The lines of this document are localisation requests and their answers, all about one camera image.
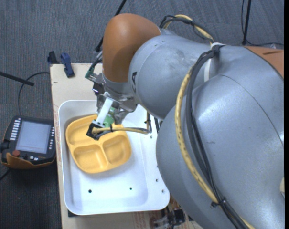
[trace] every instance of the yellow tray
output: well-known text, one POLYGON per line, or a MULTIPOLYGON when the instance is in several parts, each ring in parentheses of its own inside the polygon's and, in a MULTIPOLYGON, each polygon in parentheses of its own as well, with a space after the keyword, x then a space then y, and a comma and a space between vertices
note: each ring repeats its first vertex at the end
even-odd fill
POLYGON ((131 145, 125 131, 115 131, 94 140, 86 135, 92 120, 90 115, 73 121, 66 129, 65 137, 77 166, 87 173, 98 173, 116 168, 127 162, 131 145))

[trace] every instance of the black clamp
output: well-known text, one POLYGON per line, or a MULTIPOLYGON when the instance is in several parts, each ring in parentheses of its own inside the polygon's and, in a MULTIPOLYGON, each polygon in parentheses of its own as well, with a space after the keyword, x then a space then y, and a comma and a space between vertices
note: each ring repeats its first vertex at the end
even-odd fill
POLYGON ((71 58, 69 54, 63 52, 60 55, 60 58, 62 59, 62 63, 65 65, 64 72, 66 73, 67 77, 74 76, 74 72, 71 65, 71 58))

